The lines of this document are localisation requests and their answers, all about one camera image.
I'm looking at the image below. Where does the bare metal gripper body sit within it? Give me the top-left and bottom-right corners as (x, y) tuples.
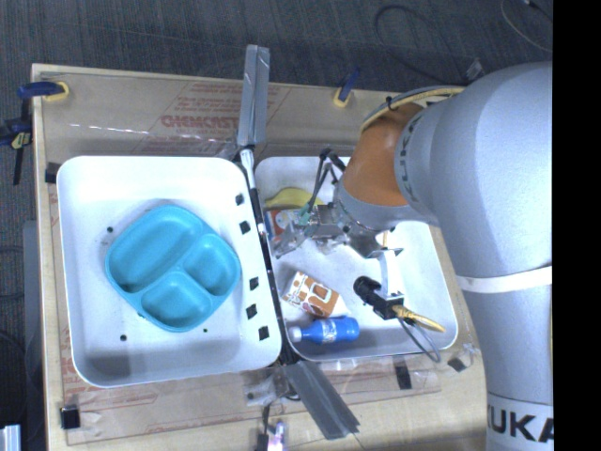
(303, 203), (382, 258)

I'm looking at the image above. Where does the white packet with orange print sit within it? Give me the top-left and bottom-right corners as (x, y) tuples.
(263, 208), (301, 244)

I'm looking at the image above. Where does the yellow banana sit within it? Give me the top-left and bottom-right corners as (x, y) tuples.
(264, 186), (326, 211)

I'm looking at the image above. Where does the orange and white carton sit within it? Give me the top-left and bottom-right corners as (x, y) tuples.
(280, 270), (353, 319)

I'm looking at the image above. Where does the blue bottle with white cap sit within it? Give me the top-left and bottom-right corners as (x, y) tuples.
(287, 316), (362, 346)

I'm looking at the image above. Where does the blue divided plate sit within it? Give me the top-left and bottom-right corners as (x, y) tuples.
(103, 204), (243, 334)

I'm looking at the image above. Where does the white plastic tray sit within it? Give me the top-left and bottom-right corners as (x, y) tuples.
(55, 155), (284, 389)
(253, 155), (459, 363)

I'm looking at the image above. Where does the brown cardboard board, red print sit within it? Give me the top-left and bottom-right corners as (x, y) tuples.
(38, 73), (445, 446)

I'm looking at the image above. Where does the black cylinder on white bracket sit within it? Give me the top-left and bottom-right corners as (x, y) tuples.
(352, 246), (407, 321)

